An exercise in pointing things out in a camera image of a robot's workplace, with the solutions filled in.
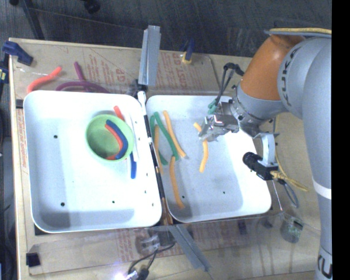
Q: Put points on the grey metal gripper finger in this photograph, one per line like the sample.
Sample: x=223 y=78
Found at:
x=213 y=136
x=204 y=127

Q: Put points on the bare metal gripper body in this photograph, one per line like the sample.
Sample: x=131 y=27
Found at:
x=228 y=118

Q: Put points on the orange foam tube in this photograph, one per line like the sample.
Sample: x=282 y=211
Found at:
x=175 y=136
x=204 y=159
x=157 y=147
x=175 y=185

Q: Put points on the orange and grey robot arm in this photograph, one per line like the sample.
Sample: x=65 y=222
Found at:
x=306 y=77

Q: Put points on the green foam tube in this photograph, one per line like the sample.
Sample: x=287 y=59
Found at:
x=166 y=134
x=152 y=127

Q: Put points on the white plastic tray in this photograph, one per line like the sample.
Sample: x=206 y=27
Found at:
x=76 y=185
x=221 y=179

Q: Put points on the thin black and white rod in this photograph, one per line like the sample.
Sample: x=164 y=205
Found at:
x=151 y=147

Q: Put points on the blue foam tube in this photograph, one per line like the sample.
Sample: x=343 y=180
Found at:
x=133 y=168
x=123 y=137

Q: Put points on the red foam tube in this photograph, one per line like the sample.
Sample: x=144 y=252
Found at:
x=41 y=82
x=118 y=112
x=118 y=137

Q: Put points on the green bowl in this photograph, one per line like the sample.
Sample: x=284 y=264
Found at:
x=100 y=140

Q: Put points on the purple foam tube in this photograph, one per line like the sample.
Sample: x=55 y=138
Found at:
x=81 y=84

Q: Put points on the brown cardboard board red print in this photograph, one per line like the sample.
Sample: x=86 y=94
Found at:
x=84 y=246

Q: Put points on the black cylinder on white bracket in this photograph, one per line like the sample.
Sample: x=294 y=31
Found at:
x=258 y=163

